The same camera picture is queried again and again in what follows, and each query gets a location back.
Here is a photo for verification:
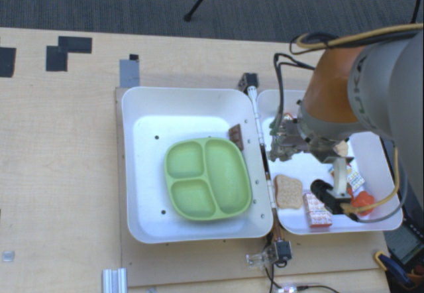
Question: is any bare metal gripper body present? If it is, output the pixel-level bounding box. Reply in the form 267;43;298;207
271;117;317;154

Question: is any thin black and white rod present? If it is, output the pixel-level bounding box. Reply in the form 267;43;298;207
246;85;278;209

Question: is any beige bread slice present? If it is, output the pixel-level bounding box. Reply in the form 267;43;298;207
273;174;304;210

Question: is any brown chocolate bar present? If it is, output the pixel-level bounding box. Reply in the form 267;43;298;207
228;123;246;150

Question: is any beige toy biscuit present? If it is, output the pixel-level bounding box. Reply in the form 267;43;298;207
333;140;350;157

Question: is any green divided plate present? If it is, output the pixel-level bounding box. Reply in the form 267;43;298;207
163;137;254;222

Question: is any white plastic tray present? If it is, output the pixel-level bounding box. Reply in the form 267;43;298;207
121;86;274;245
256;89;405;236

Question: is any orange and white carton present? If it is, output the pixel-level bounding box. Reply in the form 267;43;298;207
301;192;333;229

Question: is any white and yellow packet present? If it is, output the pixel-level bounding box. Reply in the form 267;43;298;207
329;161;366;192

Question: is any orange toy carrot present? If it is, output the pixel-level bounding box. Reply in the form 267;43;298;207
347;190;376;218

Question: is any black block with thin wires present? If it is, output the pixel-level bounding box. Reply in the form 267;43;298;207
236;72;260;92
272;239;294;268

